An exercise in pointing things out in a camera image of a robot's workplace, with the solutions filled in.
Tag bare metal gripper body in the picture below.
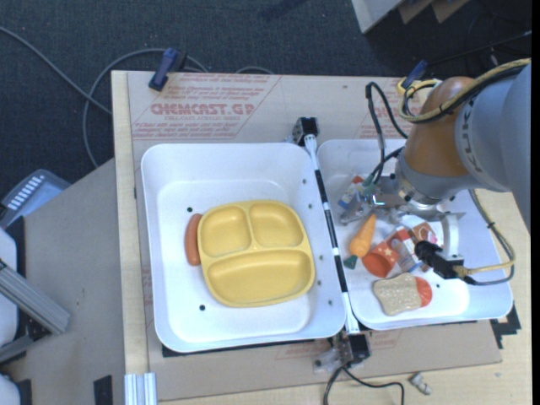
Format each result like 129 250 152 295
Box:
370 177 456 222

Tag small white blue red carton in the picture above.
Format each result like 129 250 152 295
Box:
337 175 366 210

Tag orange toy carrot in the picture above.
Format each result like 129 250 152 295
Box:
343 213 378 270

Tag thin black and white rod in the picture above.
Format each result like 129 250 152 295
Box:
304 134 360 333

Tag brown and white packet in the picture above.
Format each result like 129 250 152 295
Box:
408 221 445 249

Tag red can with yellow star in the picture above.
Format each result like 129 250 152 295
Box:
361 240 398 279

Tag white carton with red top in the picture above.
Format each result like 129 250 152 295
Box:
383 224 424 274

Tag beige toy bread slice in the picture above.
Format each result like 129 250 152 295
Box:
371 272 424 317

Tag red-orange round slice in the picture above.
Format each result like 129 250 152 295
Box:
414 275 434 309

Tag yellow divided plate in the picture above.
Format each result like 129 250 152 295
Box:
197 199 316 309

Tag white plastic tray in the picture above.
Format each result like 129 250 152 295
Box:
316 138 515 332
140 142 348 354

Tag brown cardboard board red print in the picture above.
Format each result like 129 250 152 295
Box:
126 72 504 401

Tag orange-red toy sausage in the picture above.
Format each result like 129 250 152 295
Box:
184 213 204 267

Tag small white plastic piece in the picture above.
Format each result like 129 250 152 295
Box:
408 372 434 397

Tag black cylinder on white bracket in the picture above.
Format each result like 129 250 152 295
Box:
413 211 467 280

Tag black block with thin wires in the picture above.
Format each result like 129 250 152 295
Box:
313 331 373 373
290 116 320 147

